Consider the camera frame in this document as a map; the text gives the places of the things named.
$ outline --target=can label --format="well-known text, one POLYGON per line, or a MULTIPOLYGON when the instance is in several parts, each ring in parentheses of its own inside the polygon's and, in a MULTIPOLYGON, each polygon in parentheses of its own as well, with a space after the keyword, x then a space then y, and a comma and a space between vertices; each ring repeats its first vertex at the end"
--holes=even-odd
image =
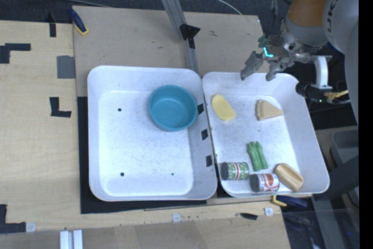
POLYGON ((246 162, 225 162, 221 165, 221 177, 224 180, 247 180, 249 166, 246 162))
POLYGON ((250 185, 254 192, 277 191, 280 188, 279 178, 272 173, 251 175, 250 185))

